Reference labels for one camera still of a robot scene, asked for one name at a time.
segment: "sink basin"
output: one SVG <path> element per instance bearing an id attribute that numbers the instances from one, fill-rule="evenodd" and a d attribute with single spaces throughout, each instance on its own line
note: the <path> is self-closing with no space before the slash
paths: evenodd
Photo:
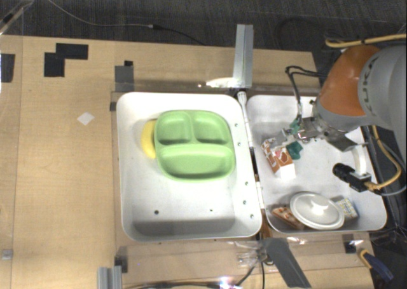
<path id="1" fill-rule="evenodd" d="M 311 116 L 311 100 L 315 100 L 315 98 L 301 97 L 305 117 Z M 247 102 L 247 113 L 251 121 L 256 161 L 270 225 L 284 234 L 320 232 L 311 228 L 303 231 L 293 229 L 272 214 L 274 208 L 289 206 L 291 198 L 296 193 L 316 192 L 333 201 L 348 198 L 359 214 L 358 218 L 346 221 L 341 228 L 333 232 L 381 229 L 387 220 L 383 199 L 372 192 L 356 192 L 332 173 L 332 168 L 336 163 L 355 166 L 351 152 L 340 152 L 325 140 L 313 140 L 308 144 L 303 144 L 301 158 L 294 161 L 295 179 L 282 180 L 274 175 L 265 159 L 261 144 L 294 120 L 297 114 L 296 107 L 296 99 L 293 96 L 256 95 Z M 360 129 L 348 133 L 347 137 L 358 144 L 364 142 Z M 363 150 L 367 157 L 367 170 L 372 174 L 372 182 L 376 182 L 367 149 Z"/>
<path id="2" fill-rule="evenodd" d="M 248 238 L 259 231 L 256 183 L 235 99 L 126 93 L 116 115 L 121 223 L 130 239 Z M 144 125 L 153 119 L 160 159 L 147 156 L 141 145 Z"/>
<path id="3" fill-rule="evenodd" d="M 155 126 L 158 166 L 174 180 L 215 180 L 235 169 L 227 122 L 208 111 L 170 111 Z"/>

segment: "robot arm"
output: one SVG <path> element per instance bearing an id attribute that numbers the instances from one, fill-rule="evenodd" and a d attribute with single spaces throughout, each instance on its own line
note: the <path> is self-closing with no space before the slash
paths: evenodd
<path id="1" fill-rule="evenodd" d="M 406 161 L 406 47 L 351 47 L 333 65 L 313 113 L 295 137 L 324 138 L 341 151 L 355 146 L 345 134 L 360 126 L 393 130 Z"/>

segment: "wooden table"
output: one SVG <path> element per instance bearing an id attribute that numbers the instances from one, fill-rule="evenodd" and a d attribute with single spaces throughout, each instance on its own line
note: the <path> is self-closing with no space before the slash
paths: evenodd
<path id="1" fill-rule="evenodd" d="M 15 100 L 0 106 L 3 128 L 15 121 L 21 100 L 19 129 L 0 130 L 0 249 L 14 252 L 12 260 L 0 261 L 0 287 L 96 288 L 97 268 L 112 267 L 116 253 L 109 111 L 114 66 L 133 61 L 136 80 L 201 83 L 232 75 L 234 49 L 17 36 L 0 41 L 22 69 L 21 79 L 3 84 L 3 94 L 8 87 Z M 44 53 L 55 52 L 56 43 L 89 45 L 88 60 L 66 60 L 65 77 L 44 77 Z M 315 68 L 310 53 L 255 50 L 254 83 L 289 86 L 287 65 Z M 298 82 L 318 87 L 314 79 Z M 85 112 L 95 117 L 86 126 L 77 120 Z M 17 143 L 14 202 L 16 169 L 5 162 Z M 314 288 L 373 287 L 356 255 L 311 247 L 299 247 L 298 260 Z M 285 288 L 275 270 L 266 271 L 267 288 Z M 261 275 L 245 288 L 261 288 Z"/>

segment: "lid handle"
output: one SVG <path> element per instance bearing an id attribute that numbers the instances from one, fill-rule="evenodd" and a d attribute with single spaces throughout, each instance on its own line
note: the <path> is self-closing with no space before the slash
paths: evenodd
<path id="1" fill-rule="evenodd" d="M 329 208 L 329 203 L 320 197 L 315 197 L 311 199 L 311 210 L 315 215 L 323 215 L 324 211 Z"/>

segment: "food package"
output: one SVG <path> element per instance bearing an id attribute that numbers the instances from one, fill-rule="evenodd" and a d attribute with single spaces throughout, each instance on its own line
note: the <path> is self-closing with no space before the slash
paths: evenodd
<path id="1" fill-rule="evenodd" d="M 287 148 L 270 148 L 270 142 L 265 140 L 261 145 L 266 159 L 274 174 L 282 180 L 292 180 L 296 177 L 293 159 Z"/>
<path id="2" fill-rule="evenodd" d="M 294 217 L 291 210 L 286 206 L 281 206 L 280 208 L 273 209 L 272 214 L 294 229 L 302 231 L 305 228 L 305 225 L 301 223 L 296 217 Z"/>
<path id="3" fill-rule="evenodd" d="M 358 214 L 349 199 L 346 198 L 335 203 L 342 208 L 343 213 L 345 214 L 345 220 L 355 219 L 358 217 Z"/>

